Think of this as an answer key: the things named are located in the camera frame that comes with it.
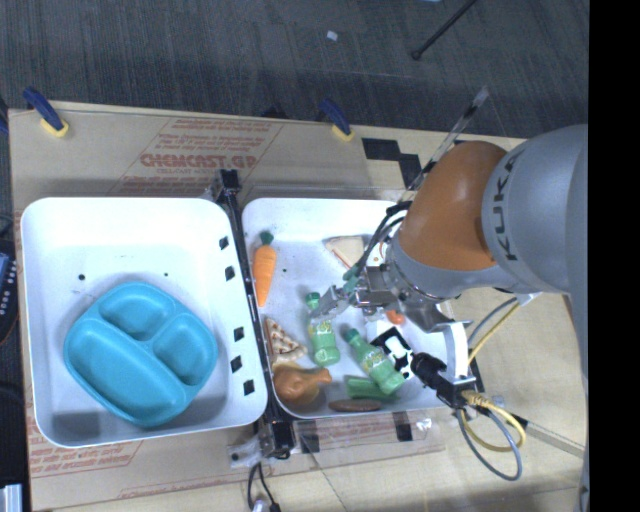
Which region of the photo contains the orange carrot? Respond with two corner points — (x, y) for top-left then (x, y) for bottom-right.
(251, 230), (278, 308)

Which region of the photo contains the thin black rod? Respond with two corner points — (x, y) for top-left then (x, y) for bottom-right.
(225, 189), (282, 437)

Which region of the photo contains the green bottle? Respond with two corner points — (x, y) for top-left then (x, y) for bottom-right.
(342, 328), (407, 396)
(304, 292), (342, 368)

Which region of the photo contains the pizza slice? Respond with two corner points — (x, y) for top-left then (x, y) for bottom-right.
(263, 317), (308, 364)

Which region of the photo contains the brown biscuit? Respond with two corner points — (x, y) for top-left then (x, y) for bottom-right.
(328, 398), (384, 414)

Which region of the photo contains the blue divided plate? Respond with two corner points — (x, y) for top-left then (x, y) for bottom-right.
(62, 280), (220, 429)

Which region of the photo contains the brown chicken drumstick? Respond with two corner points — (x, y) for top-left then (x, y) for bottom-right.
(272, 364), (334, 405)

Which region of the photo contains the black cylinder on white bracket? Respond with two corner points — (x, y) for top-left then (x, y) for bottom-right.
(410, 319), (479, 410)

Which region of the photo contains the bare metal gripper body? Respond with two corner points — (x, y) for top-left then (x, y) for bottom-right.
(348, 263), (408, 312)

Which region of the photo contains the green packet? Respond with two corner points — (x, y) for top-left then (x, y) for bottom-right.
(344, 375), (401, 403)

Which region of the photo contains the black and white carton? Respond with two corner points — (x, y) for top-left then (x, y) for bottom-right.
(367, 319), (417, 381)

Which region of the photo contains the triangular sandwich slice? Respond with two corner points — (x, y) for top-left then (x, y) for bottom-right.
(323, 234), (369, 269)

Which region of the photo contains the black block with thin wires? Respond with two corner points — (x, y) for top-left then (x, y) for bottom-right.
(256, 419), (297, 459)
(213, 168), (243, 202)

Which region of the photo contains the brown cardboard board, red print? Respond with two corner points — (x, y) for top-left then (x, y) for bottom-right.
(7, 99), (590, 512)

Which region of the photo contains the white plastic tray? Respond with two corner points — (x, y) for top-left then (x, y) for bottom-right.
(19, 196), (269, 449)
(241, 197), (482, 420)

